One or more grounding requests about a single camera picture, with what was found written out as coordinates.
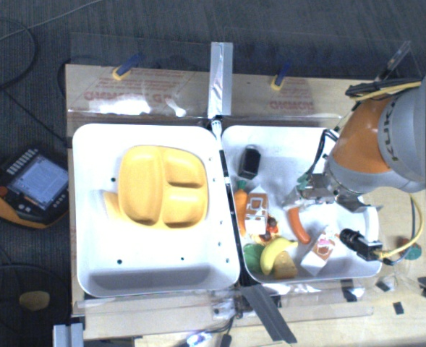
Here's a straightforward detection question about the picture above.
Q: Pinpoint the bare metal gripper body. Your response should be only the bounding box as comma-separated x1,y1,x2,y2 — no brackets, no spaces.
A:
298,173,339,204

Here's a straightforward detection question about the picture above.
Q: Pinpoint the orange sausage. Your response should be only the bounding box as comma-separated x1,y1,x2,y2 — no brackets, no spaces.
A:
287,206,312,246

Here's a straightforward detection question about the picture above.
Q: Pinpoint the white carton brown print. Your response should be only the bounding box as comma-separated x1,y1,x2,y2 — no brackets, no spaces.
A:
244,186,270,236

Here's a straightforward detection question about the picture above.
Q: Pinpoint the white plastic tray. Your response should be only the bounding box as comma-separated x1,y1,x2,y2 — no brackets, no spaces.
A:
71,122,242,299
221,124,383,286

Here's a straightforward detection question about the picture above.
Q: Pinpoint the orange carrot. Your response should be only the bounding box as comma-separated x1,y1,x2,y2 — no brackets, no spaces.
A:
233,179,250,236

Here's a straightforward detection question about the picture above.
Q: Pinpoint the yellow banana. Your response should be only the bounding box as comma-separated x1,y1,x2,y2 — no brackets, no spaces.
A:
259,236,299,277

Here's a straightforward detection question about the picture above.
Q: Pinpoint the black bottle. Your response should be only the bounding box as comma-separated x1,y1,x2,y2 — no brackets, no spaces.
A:
237,145,263,181

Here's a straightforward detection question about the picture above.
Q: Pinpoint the white carton pink print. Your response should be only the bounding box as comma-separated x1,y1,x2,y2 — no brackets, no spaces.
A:
299,229,341,278

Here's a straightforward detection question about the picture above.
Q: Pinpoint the tan bread wedge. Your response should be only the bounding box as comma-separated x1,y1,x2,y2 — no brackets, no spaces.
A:
273,250,299,280

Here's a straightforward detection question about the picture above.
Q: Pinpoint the green broccoli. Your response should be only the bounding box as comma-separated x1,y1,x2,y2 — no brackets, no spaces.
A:
242,243,266,275

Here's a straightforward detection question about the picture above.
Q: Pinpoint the green round object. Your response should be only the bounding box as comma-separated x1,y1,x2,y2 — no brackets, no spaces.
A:
403,242,423,261

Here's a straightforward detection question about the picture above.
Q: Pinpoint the yellow divided plate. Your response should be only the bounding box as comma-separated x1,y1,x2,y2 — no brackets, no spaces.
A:
117,145,211,230

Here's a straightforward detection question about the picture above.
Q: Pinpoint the brown cardboard board red print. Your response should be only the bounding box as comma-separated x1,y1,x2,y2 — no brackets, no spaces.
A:
64,63,375,339

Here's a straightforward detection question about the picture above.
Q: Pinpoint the yellow round lump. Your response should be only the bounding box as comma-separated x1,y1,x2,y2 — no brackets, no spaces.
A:
18,290,51,312

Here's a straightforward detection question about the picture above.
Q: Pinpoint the black cylinder on white bracket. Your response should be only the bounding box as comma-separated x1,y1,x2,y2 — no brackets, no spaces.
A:
338,227,384,262

